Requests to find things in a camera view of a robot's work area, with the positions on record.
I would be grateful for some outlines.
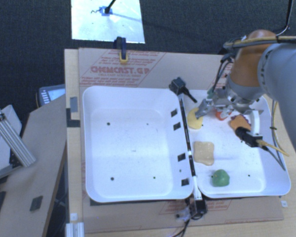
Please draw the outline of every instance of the white tray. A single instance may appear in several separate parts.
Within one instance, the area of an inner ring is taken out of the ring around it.
[[[191,90],[197,99],[206,98],[204,90]],[[185,110],[188,113],[199,103],[194,104],[185,97]],[[271,137],[271,115],[267,101],[261,97],[255,102],[253,109],[263,110],[260,115],[260,134],[263,140],[273,144]],[[197,184],[200,191],[210,198],[237,198],[259,196],[281,196],[289,192],[291,182],[287,171],[284,171],[270,153],[260,148],[250,148],[235,135],[228,124],[230,118],[223,121],[215,117],[215,111],[203,118],[200,130],[189,129],[191,146],[194,141],[209,141],[214,143],[214,159],[212,166],[194,163],[197,174]],[[216,170],[224,169],[230,176],[230,184],[225,187],[214,187],[212,175]]]
[[[182,115],[173,92],[93,86],[83,93],[82,103],[90,198],[184,199],[192,193]]]

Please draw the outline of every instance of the dark floor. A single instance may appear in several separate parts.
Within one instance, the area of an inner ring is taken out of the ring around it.
[[[227,40],[255,29],[279,31],[288,1],[140,0],[146,44],[128,48],[218,53]],[[285,34],[296,35],[296,0],[290,27]],[[71,39],[71,0],[0,0],[0,107],[12,104],[24,120],[36,108],[40,87],[64,83],[64,49],[78,47],[112,43]],[[62,210],[60,204],[55,211]],[[63,222],[58,214],[48,236]]]

